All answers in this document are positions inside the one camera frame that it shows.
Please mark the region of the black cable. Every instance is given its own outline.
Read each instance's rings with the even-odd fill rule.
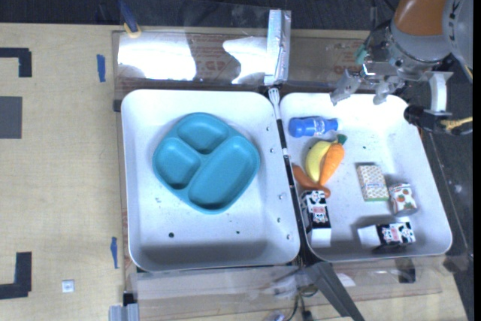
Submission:
[[[373,37],[373,34],[375,32],[378,32],[382,29],[385,29],[387,26],[389,26],[391,20],[388,19],[388,20],[385,20],[384,22],[378,24],[376,27],[374,27],[374,29],[372,31],[369,31],[369,35],[368,37],[364,40],[364,46],[365,47],[369,47],[369,45],[371,44],[371,39]]]
[[[451,132],[446,132],[446,134],[448,135],[451,135],[453,137],[458,137],[460,135],[468,135],[468,134],[471,134],[473,132],[473,128],[471,127],[470,129],[465,129],[465,130],[461,130],[460,128],[458,127],[455,127],[453,130],[451,130]]]
[[[285,319],[284,321],[291,321],[291,319],[292,319],[292,318],[294,317],[294,315],[295,315],[295,312],[298,311],[299,298],[300,298],[300,295],[295,296],[295,303],[294,303],[294,308],[292,309],[292,314],[290,315],[290,317],[289,317],[288,319]]]
[[[314,290],[313,292],[308,293],[308,294],[303,293],[302,296],[303,296],[304,298],[310,298],[310,297],[315,296],[318,291],[319,291],[319,289],[316,289],[316,290]]]
[[[304,303],[304,299],[302,298],[302,295],[299,296],[299,299],[301,300],[302,311],[304,312],[306,310],[306,305]]]

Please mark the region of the orange carrot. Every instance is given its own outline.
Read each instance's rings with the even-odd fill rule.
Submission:
[[[302,170],[301,166],[292,165],[292,173],[294,174],[294,179],[297,180],[304,190],[322,190],[326,198],[331,196],[331,190],[312,181],[304,173],[304,170]]]
[[[319,177],[319,185],[325,185],[344,159],[345,149],[343,145],[346,140],[347,136],[339,134],[337,136],[337,142],[329,147],[329,150],[324,157],[324,164],[322,166],[321,176]]]

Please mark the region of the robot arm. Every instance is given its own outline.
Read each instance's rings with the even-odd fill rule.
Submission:
[[[451,115],[446,82],[452,73],[434,69],[451,55],[472,71],[473,0],[400,0],[392,20],[372,31],[358,50],[360,72],[346,71],[331,101],[337,104],[367,84],[379,104],[406,82],[428,82],[431,108],[409,106],[404,116],[423,129],[442,131],[440,122]]]

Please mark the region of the clear plastic panel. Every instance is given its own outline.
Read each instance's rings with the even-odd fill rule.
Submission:
[[[257,90],[289,75],[290,11],[200,0],[121,0],[117,98],[139,88]]]
[[[191,49],[196,46],[195,44],[192,46],[194,42],[187,41],[187,37],[206,38],[208,36],[209,38],[219,39],[222,42],[222,49],[226,52],[227,49],[224,47],[224,43],[241,38],[251,39],[252,42],[254,42],[254,38],[257,38],[256,42],[259,43],[259,39],[264,38],[267,52],[268,15],[270,13],[268,8],[230,4],[219,5],[196,0],[123,1],[129,5],[132,13],[137,17],[138,25],[141,27],[142,34],[145,34],[145,38],[151,37],[155,40],[156,34],[160,34],[160,38],[168,36],[170,38],[180,37],[182,42],[187,42],[186,46],[184,46],[186,47],[185,52],[189,54],[192,61],[195,60]],[[207,11],[212,11],[212,13],[208,13],[204,17],[203,13]],[[284,22],[286,22],[286,25],[284,28],[287,28],[287,26],[290,28],[290,13],[288,11],[281,12],[285,16]],[[283,50],[280,52],[285,55],[285,59],[289,59],[289,56],[291,59],[290,64],[288,60],[287,67],[285,67],[289,71],[284,72],[283,76],[278,77],[275,82],[283,83],[281,91],[284,95],[294,91],[331,91],[342,74],[342,70],[355,65],[352,60],[352,53],[364,37],[364,35],[360,36],[359,32],[323,33],[322,31],[306,32],[294,30],[292,31],[292,39],[290,39],[290,29],[283,29],[283,31],[285,35],[281,37],[283,43],[280,43],[280,47],[282,46]],[[185,80],[163,80],[152,76],[145,77],[145,75],[139,73],[130,74],[129,71],[135,71],[135,67],[122,68],[119,65],[119,61],[116,60],[119,54],[121,38],[124,40],[127,38],[132,41],[135,40],[127,32],[116,32],[113,35],[116,98],[120,100],[126,93],[139,88],[248,89],[259,91],[266,85],[265,78],[261,77],[251,77],[247,78],[249,79],[248,81],[235,83],[233,81],[235,78],[229,79],[228,77],[225,79],[216,79],[215,77],[214,79],[209,77],[196,79],[194,76],[192,78],[186,77]],[[199,46],[206,47],[206,52],[208,52],[210,48],[208,45],[204,45],[204,43],[207,42],[202,42]],[[248,44],[247,46],[251,50],[264,47],[261,44],[257,46]],[[122,73],[119,71],[122,69],[126,70],[126,72]],[[471,87],[466,87],[464,81],[454,76],[450,81],[450,86],[453,86],[453,88],[449,93],[449,101],[461,108],[461,110],[456,109],[455,112],[460,115],[472,114],[472,84]],[[419,100],[420,104],[425,104],[424,102],[429,100],[429,93],[424,88],[421,89],[421,87],[409,88],[406,95],[402,96],[408,100],[412,99],[411,102]],[[416,268],[416,282],[408,285],[399,283],[399,277],[404,277],[405,270],[400,270],[393,259],[389,261],[380,259],[376,262],[371,261],[359,264],[354,262],[334,264],[335,271],[342,278],[343,283],[350,285],[350,279],[356,284],[356,286],[347,287],[349,294],[355,301],[437,293],[440,291],[440,286],[437,282],[440,273],[441,275],[446,275],[448,271],[464,273],[467,267],[473,264],[472,135],[436,137],[424,133],[422,141],[433,169],[437,187],[440,190],[440,196],[449,219],[449,224],[453,230],[454,243],[452,249],[446,256],[416,257],[413,259],[412,263]],[[125,206],[123,206],[123,213],[126,217]],[[129,260],[128,250],[126,250],[126,261],[129,262],[126,264],[127,275],[135,277],[139,274],[139,277],[143,275],[150,277],[148,273],[135,272],[135,265]],[[293,305],[291,298],[284,299],[283,303],[276,302],[272,306],[266,306],[266,302],[262,299],[260,301],[261,304],[256,306],[255,301],[249,303],[251,297],[248,294],[244,294],[244,297],[239,297],[238,293],[232,293],[230,296],[231,298],[225,297],[226,303],[231,304],[229,305],[230,307],[226,305],[225,313],[242,313],[244,311],[269,308],[288,309]],[[322,295],[319,296],[322,299],[319,300],[318,304],[322,304],[323,301],[327,303],[327,300]],[[202,306],[206,307],[204,312],[200,311],[200,314],[205,316],[220,314],[216,313],[219,307],[214,309],[213,307],[215,306],[213,304],[213,307],[209,307],[210,304],[206,299],[201,298],[201,296],[195,298],[197,304],[202,304]],[[184,316],[173,317],[176,312],[183,309],[186,303],[191,308],[195,307],[194,299],[186,293],[179,295],[176,301],[177,303],[174,303],[169,298],[161,298],[159,302],[161,306],[172,306],[172,309],[166,313],[167,319],[179,319],[188,316],[188,314],[184,314]]]
[[[421,261],[416,263],[415,277],[393,260],[336,264],[335,274],[356,303],[390,299],[392,302],[386,303],[394,304],[396,298],[416,297],[411,300],[414,306],[423,303],[425,295],[439,295],[445,285],[443,272]],[[296,308],[296,317],[306,308],[317,319],[337,318],[339,313],[315,285],[319,279],[322,278],[309,269],[287,265],[139,272],[130,274],[127,282],[142,319],[210,319],[228,314],[237,314],[235,319],[269,319],[278,314],[285,319]],[[398,302],[398,310],[405,312],[403,307],[409,303]]]

